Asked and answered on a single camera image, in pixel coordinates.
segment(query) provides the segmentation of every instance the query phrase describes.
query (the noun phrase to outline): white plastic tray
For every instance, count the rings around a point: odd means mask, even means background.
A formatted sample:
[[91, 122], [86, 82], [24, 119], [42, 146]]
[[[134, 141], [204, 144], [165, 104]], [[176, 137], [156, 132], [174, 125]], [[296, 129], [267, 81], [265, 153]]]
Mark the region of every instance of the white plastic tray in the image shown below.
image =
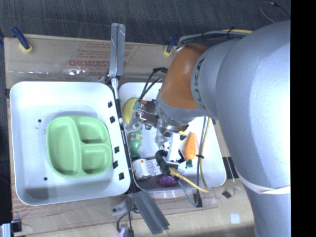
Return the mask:
[[[124, 107], [126, 101], [130, 98], [138, 98], [145, 86], [143, 82], [128, 82], [123, 84], [119, 88], [119, 97], [121, 100], [121, 108]], [[152, 99], [156, 99], [159, 89], [161, 88], [161, 83], [156, 83], [150, 91], [145, 95], [144, 99], [151, 101]], [[199, 147], [199, 142], [202, 133], [203, 127], [203, 117], [196, 118], [192, 122], [189, 123], [189, 127], [187, 129], [189, 132], [194, 132], [197, 136]], [[151, 130], [145, 130], [143, 128], [142, 135], [142, 146], [140, 147], [138, 153], [140, 158], [151, 158], [155, 156], [155, 153], [159, 150], [157, 144], [155, 143], [157, 130], [152, 128]], [[208, 129], [207, 138], [204, 144], [203, 150], [204, 159], [202, 161], [203, 174], [208, 187], [218, 187], [221, 186], [226, 180], [226, 171], [221, 155], [221, 151], [219, 148], [219, 144], [217, 141], [217, 137], [215, 134], [214, 126], [211, 124]], [[198, 158], [193, 160], [193, 167], [185, 168], [185, 162], [179, 165], [179, 170], [183, 173], [187, 178], [196, 182], [197, 180], [197, 163]], [[179, 186], [165, 188], [157, 184], [158, 176], [155, 176], [146, 181], [136, 182], [140, 189], [148, 192], [156, 192], [156, 191], [172, 191], [181, 189]], [[184, 186], [187, 189], [192, 189], [191, 185], [183, 182]], [[203, 183], [201, 178], [199, 180], [199, 184], [203, 187]]]
[[[12, 87], [10, 104], [15, 184], [21, 201], [43, 205], [116, 196], [128, 190], [130, 176], [109, 87], [97, 82], [24, 81]], [[118, 166], [111, 165], [105, 173], [91, 177], [57, 175], [48, 162], [46, 128], [53, 118], [65, 115], [102, 121], [109, 130], [113, 162], [118, 161]]]

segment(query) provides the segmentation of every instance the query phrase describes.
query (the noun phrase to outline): white band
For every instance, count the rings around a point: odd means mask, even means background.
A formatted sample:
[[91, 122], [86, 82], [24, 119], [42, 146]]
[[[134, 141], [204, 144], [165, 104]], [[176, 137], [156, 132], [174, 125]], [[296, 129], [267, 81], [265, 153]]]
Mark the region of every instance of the white band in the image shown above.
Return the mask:
[[280, 188], [267, 188], [267, 187], [263, 187], [263, 186], [259, 186], [253, 183], [250, 183], [249, 181], [247, 181], [246, 179], [244, 179], [236, 170], [240, 180], [242, 181], [242, 183], [247, 186], [249, 189], [251, 189], [252, 191], [254, 191], [255, 193], [258, 194], [270, 194], [270, 195], [280, 195], [280, 194], [288, 194], [291, 193], [291, 185], [288, 186], [284, 186], [284, 187], [280, 187]]

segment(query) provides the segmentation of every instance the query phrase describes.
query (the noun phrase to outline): white sticker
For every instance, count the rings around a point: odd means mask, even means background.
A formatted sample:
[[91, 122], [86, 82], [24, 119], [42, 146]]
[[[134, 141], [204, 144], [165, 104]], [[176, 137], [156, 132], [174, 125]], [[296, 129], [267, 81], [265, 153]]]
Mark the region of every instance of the white sticker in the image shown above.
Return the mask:
[[239, 213], [231, 213], [231, 223], [232, 224], [240, 224]]

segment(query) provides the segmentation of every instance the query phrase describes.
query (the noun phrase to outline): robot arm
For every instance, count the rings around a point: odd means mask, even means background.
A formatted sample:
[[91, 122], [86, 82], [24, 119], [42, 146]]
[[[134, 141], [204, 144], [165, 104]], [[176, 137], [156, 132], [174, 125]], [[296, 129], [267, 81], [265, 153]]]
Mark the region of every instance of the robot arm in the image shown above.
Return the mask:
[[219, 120], [256, 236], [291, 236], [290, 21], [211, 48], [184, 47], [155, 103], [161, 135], [199, 116]]

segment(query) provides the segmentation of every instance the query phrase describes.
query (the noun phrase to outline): green plate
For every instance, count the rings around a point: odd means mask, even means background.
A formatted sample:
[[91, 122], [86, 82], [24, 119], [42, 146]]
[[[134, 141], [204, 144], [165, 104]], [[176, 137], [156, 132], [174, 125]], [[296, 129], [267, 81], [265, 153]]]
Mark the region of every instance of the green plate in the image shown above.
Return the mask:
[[63, 177], [101, 174], [112, 164], [108, 129], [92, 117], [54, 118], [47, 127], [47, 151], [52, 169]]

